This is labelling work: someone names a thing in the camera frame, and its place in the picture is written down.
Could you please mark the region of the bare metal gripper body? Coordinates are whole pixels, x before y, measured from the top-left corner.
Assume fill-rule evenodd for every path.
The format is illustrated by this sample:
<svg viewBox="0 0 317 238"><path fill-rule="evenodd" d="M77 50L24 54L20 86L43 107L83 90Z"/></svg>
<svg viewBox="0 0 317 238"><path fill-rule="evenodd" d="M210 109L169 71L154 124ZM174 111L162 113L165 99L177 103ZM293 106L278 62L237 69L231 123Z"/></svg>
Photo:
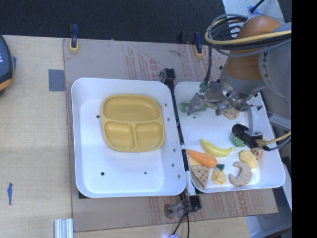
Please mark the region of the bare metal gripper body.
<svg viewBox="0 0 317 238"><path fill-rule="evenodd" d="M233 108L237 111L247 111L251 107L247 103L251 96L237 92L224 80L202 82L200 93L204 95L205 103L213 109L216 109L217 104L224 104L226 109Z"/></svg>

